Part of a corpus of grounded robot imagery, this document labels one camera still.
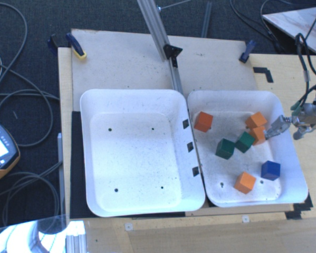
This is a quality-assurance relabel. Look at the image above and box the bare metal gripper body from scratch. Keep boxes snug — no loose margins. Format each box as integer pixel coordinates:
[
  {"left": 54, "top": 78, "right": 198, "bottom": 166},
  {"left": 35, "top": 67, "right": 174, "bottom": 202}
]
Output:
[{"left": 291, "top": 102, "right": 316, "bottom": 128}]

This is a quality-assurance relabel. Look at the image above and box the white plastic tray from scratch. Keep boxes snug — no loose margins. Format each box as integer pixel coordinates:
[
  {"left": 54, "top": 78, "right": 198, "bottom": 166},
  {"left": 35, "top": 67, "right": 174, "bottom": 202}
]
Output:
[
  {"left": 186, "top": 89, "right": 310, "bottom": 209},
  {"left": 79, "top": 88, "right": 207, "bottom": 218}
]

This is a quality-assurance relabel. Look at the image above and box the green cube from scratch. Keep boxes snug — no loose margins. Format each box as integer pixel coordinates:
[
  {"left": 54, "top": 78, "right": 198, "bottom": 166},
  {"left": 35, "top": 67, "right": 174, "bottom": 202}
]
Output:
[
  {"left": 215, "top": 138, "right": 236, "bottom": 160},
  {"left": 234, "top": 131, "right": 256, "bottom": 154}
]

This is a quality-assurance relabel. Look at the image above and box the blue cube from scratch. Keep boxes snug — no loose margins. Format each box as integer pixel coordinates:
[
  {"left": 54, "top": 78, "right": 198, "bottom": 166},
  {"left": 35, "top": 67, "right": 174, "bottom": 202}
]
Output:
[{"left": 261, "top": 160, "right": 282, "bottom": 182}]

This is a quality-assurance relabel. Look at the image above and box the orange cube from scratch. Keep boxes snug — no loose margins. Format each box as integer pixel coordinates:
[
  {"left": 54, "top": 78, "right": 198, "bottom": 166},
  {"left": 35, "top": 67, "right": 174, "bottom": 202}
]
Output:
[
  {"left": 193, "top": 111, "right": 214, "bottom": 133},
  {"left": 245, "top": 111, "right": 268, "bottom": 130},
  {"left": 233, "top": 171, "right": 257, "bottom": 195},
  {"left": 249, "top": 125, "right": 267, "bottom": 147}
]

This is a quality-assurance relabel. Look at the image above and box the pale wooden board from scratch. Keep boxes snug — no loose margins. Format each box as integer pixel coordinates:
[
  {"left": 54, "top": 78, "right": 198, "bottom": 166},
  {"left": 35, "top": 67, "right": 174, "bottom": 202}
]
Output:
[{"left": 71, "top": 28, "right": 295, "bottom": 217}]

